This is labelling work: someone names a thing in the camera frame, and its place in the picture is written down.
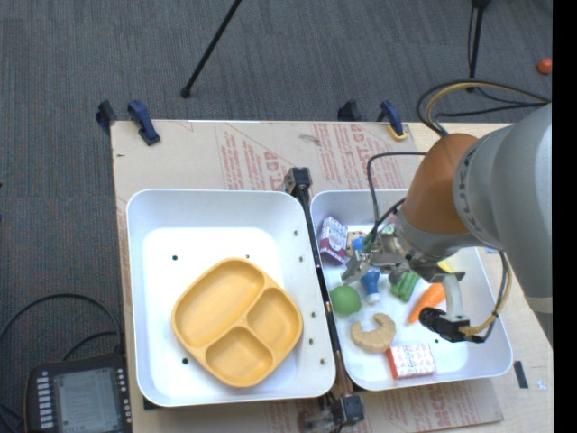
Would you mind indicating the brown cardboard board red print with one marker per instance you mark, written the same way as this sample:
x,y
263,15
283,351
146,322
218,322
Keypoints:
x,y
252,156

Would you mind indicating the small blue cap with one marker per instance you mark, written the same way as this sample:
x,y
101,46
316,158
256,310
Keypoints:
x,y
358,244

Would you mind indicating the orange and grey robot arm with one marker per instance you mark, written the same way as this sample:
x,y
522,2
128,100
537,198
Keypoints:
x,y
505,183

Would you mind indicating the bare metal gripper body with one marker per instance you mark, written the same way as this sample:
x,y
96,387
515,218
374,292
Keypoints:
x,y
391,254

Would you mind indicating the beige croissant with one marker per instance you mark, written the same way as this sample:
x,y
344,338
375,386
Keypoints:
x,y
372,338

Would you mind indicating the red and white carton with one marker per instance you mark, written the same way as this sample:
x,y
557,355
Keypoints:
x,y
332,239

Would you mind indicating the green ball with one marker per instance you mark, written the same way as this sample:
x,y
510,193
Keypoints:
x,y
345,300

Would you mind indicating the green vegetable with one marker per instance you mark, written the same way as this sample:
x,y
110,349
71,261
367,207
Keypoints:
x,y
404,287

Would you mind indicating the yellow divided plate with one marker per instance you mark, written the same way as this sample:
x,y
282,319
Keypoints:
x,y
216,305

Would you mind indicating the orange ball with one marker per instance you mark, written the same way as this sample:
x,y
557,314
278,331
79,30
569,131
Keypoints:
x,y
545,66

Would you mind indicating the orange and white carton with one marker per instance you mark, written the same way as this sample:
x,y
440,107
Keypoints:
x,y
412,361

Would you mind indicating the blue and white bottle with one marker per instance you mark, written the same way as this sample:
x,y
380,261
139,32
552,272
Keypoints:
x,y
371,284

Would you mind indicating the yellow banana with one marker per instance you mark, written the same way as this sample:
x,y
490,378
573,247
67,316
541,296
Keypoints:
x,y
445,266

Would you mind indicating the white plastic tray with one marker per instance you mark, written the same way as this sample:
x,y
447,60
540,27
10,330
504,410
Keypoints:
x,y
455,363
158,214

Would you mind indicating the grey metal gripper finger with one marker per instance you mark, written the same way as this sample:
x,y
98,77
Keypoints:
x,y
355,270

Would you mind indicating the orange carrot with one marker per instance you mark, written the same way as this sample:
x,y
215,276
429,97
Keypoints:
x,y
426,302

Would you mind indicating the thin black rod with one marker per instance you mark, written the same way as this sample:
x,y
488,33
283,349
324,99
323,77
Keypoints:
x,y
321,278

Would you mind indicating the brown biscuit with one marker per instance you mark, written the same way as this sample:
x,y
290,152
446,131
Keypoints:
x,y
353,235

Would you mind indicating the black tripod stand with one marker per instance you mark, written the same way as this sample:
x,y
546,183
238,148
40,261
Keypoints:
x,y
477,25
216,39

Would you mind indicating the black cylinder on white bracket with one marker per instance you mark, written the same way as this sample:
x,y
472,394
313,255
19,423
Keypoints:
x,y
444,325

